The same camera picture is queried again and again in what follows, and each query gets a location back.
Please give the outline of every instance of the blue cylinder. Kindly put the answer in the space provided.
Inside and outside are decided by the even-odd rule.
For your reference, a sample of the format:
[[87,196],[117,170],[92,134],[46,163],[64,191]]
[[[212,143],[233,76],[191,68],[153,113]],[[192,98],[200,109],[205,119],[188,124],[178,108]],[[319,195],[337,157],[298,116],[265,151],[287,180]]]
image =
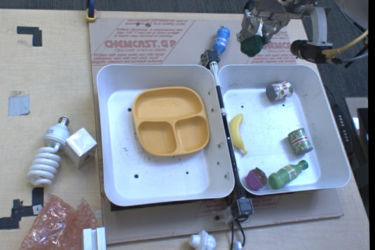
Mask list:
[[229,29],[225,28],[224,26],[219,28],[216,33],[216,38],[213,41],[212,49],[217,50],[219,55],[222,54],[227,47],[229,37]]

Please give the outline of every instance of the pink plastic bag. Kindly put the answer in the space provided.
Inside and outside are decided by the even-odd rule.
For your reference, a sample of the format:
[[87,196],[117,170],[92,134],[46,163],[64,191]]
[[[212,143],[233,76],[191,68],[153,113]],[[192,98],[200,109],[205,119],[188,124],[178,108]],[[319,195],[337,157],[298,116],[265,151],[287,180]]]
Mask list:
[[81,250],[82,231],[96,229],[98,222],[85,199],[75,210],[55,195],[37,215],[20,250]]

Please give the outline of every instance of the yellow banana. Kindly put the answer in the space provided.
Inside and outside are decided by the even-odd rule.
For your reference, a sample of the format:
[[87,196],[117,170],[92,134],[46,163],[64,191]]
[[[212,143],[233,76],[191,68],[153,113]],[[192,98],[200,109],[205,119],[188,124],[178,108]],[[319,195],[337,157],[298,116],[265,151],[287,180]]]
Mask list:
[[229,122],[229,131],[230,136],[232,138],[233,146],[241,149],[245,154],[247,154],[247,150],[245,149],[244,142],[242,141],[242,137],[240,134],[240,127],[243,118],[243,114],[235,115],[233,119]]

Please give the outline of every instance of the table surface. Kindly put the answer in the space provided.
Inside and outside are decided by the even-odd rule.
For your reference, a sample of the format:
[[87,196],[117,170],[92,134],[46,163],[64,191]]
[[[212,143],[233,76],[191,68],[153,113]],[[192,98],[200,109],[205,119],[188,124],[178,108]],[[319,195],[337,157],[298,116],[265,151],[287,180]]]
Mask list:
[[[43,136],[62,116],[71,116],[69,129],[80,128],[96,137],[93,81],[88,23],[82,11],[0,9],[0,218],[9,217],[14,199],[31,205],[32,186],[26,178]],[[98,12],[101,18],[168,18],[238,20],[241,15],[149,12]],[[33,47],[31,35],[18,35],[17,26],[43,30],[43,46]],[[27,94],[30,112],[8,116],[8,99],[14,91]],[[77,169],[62,159],[49,194],[73,207],[85,198],[100,218],[101,198],[97,158]],[[343,210],[340,218],[304,221],[245,229],[244,249],[369,249],[369,219],[351,174],[337,189]],[[22,217],[20,229],[1,230],[2,249],[19,249],[35,217]],[[214,232],[217,249],[229,249],[231,232]],[[235,239],[241,241],[239,232]],[[189,236],[109,245],[108,249],[191,249]]]

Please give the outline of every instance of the gray sticky note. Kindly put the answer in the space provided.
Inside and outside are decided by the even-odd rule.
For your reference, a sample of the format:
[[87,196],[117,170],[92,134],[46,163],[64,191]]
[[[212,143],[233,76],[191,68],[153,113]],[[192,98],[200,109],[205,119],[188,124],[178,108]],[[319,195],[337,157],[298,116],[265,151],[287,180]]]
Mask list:
[[30,113],[30,96],[20,95],[9,97],[9,116],[22,116]]

